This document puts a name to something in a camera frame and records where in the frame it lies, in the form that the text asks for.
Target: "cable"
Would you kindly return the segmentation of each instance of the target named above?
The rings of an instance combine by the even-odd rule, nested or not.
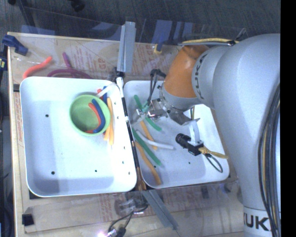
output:
[[[189,44],[226,44],[226,45],[234,45],[239,43],[237,40],[232,39],[222,39],[222,38],[207,38],[207,39],[192,39],[183,41],[182,43],[179,43],[178,45],[189,45]]]
[[[12,217],[10,215],[10,212],[4,207],[4,206],[1,206],[0,205],[0,211],[2,212],[3,211],[3,214],[4,215],[7,215],[7,218],[8,218],[8,229],[9,229],[9,232],[8,232],[8,237],[11,236],[12,234],[12,227],[13,227],[13,220],[12,220]]]
[[[112,227],[113,227],[117,222],[119,222],[119,221],[121,221],[121,220],[123,220],[123,219],[126,219],[126,218],[128,217],[128,219],[127,219],[125,225],[124,225],[123,227],[119,228],[118,231],[120,231],[120,229],[124,229],[124,230],[125,230],[125,228],[127,227],[128,223],[130,222],[132,216],[133,216],[134,214],[138,214],[138,213],[141,213],[141,212],[145,211],[147,208],[148,208],[148,205],[145,206],[143,209],[140,209],[139,211],[132,211],[132,212],[130,212],[129,214],[127,214],[126,216],[121,217],[121,218],[119,218],[119,219],[113,221],[113,222],[110,224],[110,226],[109,226],[108,233],[112,231]]]
[[[280,115],[280,84],[277,86],[259,141],[259,185],[273,237],[281,237],[276,185],[276,133]]]
[[[215,157],[213,157],[211,154],[205,154],[205,157],[209,161],[209,163],[214,167],[215,170],[217,170],[219,173],[223,172],[222,165],[219,163],[219,161]],[[212,158],[217,163],[220,169],[218,169],[209,158]]]
[[[154,88],[155,88],[155,86],[157,84],[157,81],[158,81],[158,76],[161,76],[161,77],[165,78],[166,74],[163,73],[160,69],[153,69],[150,72],[150,87],[149,87],[149,97],[147,99],[147,105],[149,105],[149,103],[151,101]]]

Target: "black cable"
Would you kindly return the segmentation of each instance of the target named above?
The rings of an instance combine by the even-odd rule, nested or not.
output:
[[[222,165],[219,163],[219,161],[215,157],[213,157],[211,154],[205,154],[205,157],[209,161],[209,163],[215,168],[215,170],[217,170],[219,173],[223,172]],[[218,169],[209,158],[212,158],[217,163],[220,169]]]
[[[112,231],[112,227],[113,227],[118,221],[121,221],[121,220],[123,220],[123,219],[126,219],[127,217],[131,216],[133,213],[134,213],[134,212],[132,211],[131,213],[127,214],[126,216],[121,217],[121,218],[119,218],[119,219],[113,221],[113,222],[110,224],[110,226],[109,226],[108,232]]]
[[[163,73],[160,69],[153,69],[151,72],[150,72],[150,88],[149,88],[149,97],[147,99],[147,104],[149,105],[150,101],[151,101],[151,98],[152,98],[152,94],[153,94],[153,91],[154,91],[154,88],[157,84],[157,81],[158,81],[158,76],[161,76],[163,78],[166,77],[166,74]]]
[[[9,229],[8,237],[10,237],[11,234],[12,234],[12,226],[13,226],[12,217],[10,215],[10,212],[4,206],[2,206],[2,205],[0,205],[0,211],[3,211],[3,216],[4,215],[7,215],[7,218],[8,218],[8,229]]]
[[[141,209],[141,210],[138,210],[138,211],[132,211],[131,213],[129,213],[129,214],[127,214],[127,215],[125,215],[125,216],[123,216],[123,217],[121,217],[121,218],[119,218],[119,219],[113,221],[113,222],[110,224],[110,226],[109,226],[108,233],[109,233],[110,231],[112,231],[112,227],[113,227],[118,221],[121,221],[121,220],[126,219],[127,217],[129,217],[129,218],[127,219],[125,225],[124,225],[124,228],[126,228],[126,226],[128,225],[129,221],[131,220],[133,214],[141,213],[141,212],[145,211],[147,208],[148,208],[148,205],[145,206],[145,207],[144,207],[143,209]]]
[[[278,118],[280,114],[280,85],[277,86],[271,107],[269,109],[260,141],[258,151],[259,164],[259,186],[262,196],[262,201],[270,220],[270,226],[273,237],[281,236],[281,222],[279,219],[278,209],[276,210],[276,219],[272,213],[272,206],[278,208],[277,187],[276,187],[276,162],[275,162],[275,145]]]

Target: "green plastic bowl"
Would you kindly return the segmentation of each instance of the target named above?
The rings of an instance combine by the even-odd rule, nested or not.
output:
[[[87,133],[85,131],[94,130],[98,126],[98,118],[93,110],[88,106],[95,99],[105,117],[105,126],[97,133]],[[98,97],[93,95],[78,96],[70,105],[70,120],[74,128],[83,135],[95,136],[106,131],[110,124],[111,114],[108,106]]]

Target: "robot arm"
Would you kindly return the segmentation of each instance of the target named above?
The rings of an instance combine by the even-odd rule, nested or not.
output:
[[[178,123],[178,117],[193,105],[215,110],[239,177],[246,237],[281,235],[279,213],[271,214],[266,208],[271,202],[265,201],[268,186],[273,192],[268,191],[267,197],[280,211],[279,84],[280,35],[269,34],[233,46],[184,46],[160,91],[162,109]],[[265,147],[266,137],[270,150]],[[273,154],[259,157],[262,151]],[[270,174],[266,176],[271,180],[263,180],[261,165],[268,164],[277,178]]]

